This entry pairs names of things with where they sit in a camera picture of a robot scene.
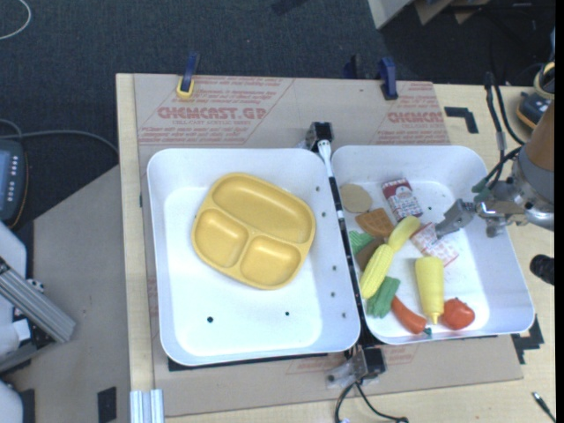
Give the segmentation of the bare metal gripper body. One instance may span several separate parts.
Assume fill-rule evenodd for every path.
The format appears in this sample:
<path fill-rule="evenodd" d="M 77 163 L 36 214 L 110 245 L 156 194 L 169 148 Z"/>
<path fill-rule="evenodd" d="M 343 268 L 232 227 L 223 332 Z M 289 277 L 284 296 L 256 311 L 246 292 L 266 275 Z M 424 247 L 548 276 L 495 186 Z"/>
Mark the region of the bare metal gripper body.
<path fill-rule="evenodd" d="M 553 203 L 534 190 L 528 182 L 499 181 L 485 187 L 474 197 L 476 212 L 486 220 L 493 237 L 503 226 L 532 224 L 554 231 Z"/>

